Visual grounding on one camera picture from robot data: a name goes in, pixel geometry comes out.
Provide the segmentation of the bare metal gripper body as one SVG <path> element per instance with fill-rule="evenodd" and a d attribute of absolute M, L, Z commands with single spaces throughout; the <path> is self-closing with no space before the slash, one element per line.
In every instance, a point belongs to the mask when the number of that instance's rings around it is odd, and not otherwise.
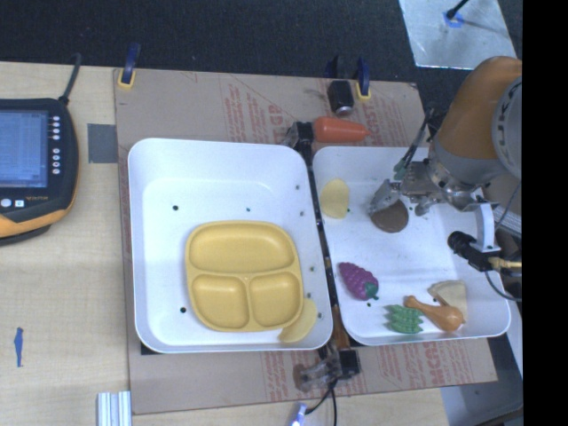
<path fill-rule="evenodd" d="M 458 211 L 470 211 L 476 202 L 473 193 L 482 179 L 483 169 L 475 161 L 411 162 L 400 192 L 414 204 L 416 215 L 425 215 L 443 203 Z"/>

